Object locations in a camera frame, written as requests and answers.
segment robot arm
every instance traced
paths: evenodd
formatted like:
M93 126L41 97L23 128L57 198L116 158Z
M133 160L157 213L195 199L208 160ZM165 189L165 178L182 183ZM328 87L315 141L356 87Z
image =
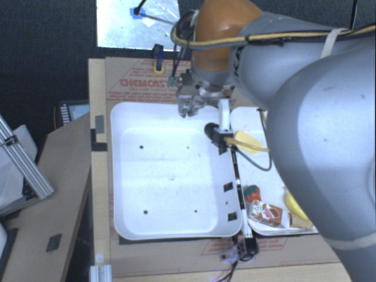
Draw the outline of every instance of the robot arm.
M262 12L248 0L206 0L189 43L192 69L177 82L179 113L217 106L234 86L268 110L267 142L282 180L350 277L370 281L376 277L375 28L342 32L322 57L332 29Z

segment yellow banana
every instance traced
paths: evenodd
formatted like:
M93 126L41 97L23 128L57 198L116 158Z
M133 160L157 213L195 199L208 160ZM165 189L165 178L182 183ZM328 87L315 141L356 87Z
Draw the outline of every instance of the yellow banana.
M308 216L303 212L301 207L296 202L295 198L291 195L291 193L287 190L286 196L284 198L284 202L287 206L287 208L296 216L299 216L301 219L305 221L310 221Z

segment dark floor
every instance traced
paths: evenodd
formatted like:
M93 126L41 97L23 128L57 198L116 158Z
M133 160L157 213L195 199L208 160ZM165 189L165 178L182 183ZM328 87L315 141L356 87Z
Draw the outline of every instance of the dark floor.
M178 0L181 14L203 0ZM348 27L353 0L252 0L264 11ZM359 0L355 27L375 21L376 0ZM88 98L88 59L149 57L150 52L96 46L96 0L0 0L0 114L12 128L26 124L41 143L53 130L59 101ZM87 276L88 210L69 281Z

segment tray containing toy food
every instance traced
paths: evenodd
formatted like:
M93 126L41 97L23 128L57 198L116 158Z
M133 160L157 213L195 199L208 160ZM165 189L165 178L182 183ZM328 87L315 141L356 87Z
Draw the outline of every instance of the tray containing toy food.
M235 108L230 115L235 139L256 147L267 147L261 120L262 116L256 108ZM238 147L260 168L269 167L267 152L241 145ZM273 164L270 170L264 171L244 157L239 156L237 161L248 223L256 233L264 236L318 233L285 187Z

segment white tray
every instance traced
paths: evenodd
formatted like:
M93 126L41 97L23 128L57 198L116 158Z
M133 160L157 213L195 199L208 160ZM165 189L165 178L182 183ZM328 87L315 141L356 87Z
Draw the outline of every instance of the white tray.
M218 119L212 107L184 119L176 105L113 108L114 222L122 237L227 237L240 230L231 155L219 156L204 134ZM230 182L233 189L225 192ZM237 218L229 221L232 213Z
M231 112L230 121L231 128L234 131L243 130L261 142L263 147L267 147L257 108L235 108L235 110ZM245 154L259 165L268 167L267 153L259 152L256 155L250 153ZM242 186L244 187L252 184L257 185L258 188L260 188L261 199L263 202L273 204L288 211L284 202L286 188L276 170L276 167L273 165L270 171L264 172L254 167L245 158L239 155L237 160ZM318 233L315 227L312 230L307 231L298 228L273 228L252 220L248 220L248 222L255 232L264 236Z

